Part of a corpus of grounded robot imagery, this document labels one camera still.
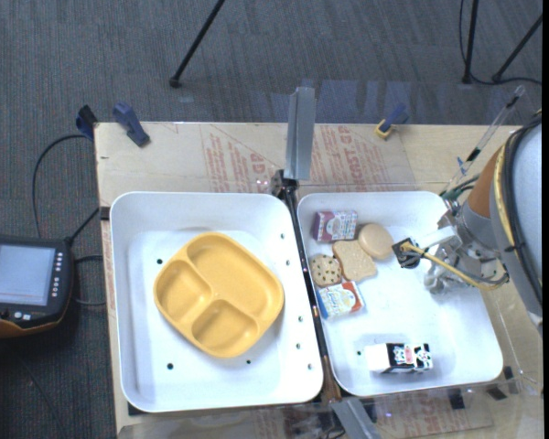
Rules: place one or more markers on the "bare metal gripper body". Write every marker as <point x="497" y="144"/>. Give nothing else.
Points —
<point x="467" y="253"/>

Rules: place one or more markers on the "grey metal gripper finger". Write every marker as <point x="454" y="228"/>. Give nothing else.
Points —
<point x="451" y="284"/>
<point x="432" y="278"/>

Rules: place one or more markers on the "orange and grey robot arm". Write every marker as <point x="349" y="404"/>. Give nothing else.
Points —
<point x="524" y="185"/>

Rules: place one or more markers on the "white plastic tray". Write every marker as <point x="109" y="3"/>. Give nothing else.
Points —
<point x="421" y="318"/>
<point x="137" y="382"/>

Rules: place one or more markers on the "tan round biscuit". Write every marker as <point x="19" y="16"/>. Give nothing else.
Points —
<point x="376" y="240"/>

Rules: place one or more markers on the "tan bread slice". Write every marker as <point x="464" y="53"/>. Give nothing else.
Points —
<point x="354" y="261"/>

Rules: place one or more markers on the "black and white milk carton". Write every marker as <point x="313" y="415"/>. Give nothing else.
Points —
<point x="400" y="357"/>

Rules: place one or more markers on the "orange and white carton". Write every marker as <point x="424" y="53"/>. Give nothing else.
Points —
<point x="339" y="300"/>

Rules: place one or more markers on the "chocolate chip cookie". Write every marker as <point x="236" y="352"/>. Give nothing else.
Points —
<point x="326" y="270"/>

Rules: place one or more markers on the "purple carton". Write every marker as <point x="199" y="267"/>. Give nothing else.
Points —
<point x="334" y="226"/>

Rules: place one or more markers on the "yellow divided plate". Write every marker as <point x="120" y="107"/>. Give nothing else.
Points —
<point x="219" y="291"/>

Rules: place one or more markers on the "brown cardboard board red print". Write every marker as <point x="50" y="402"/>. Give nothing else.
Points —
<point x="164" y="158"/>

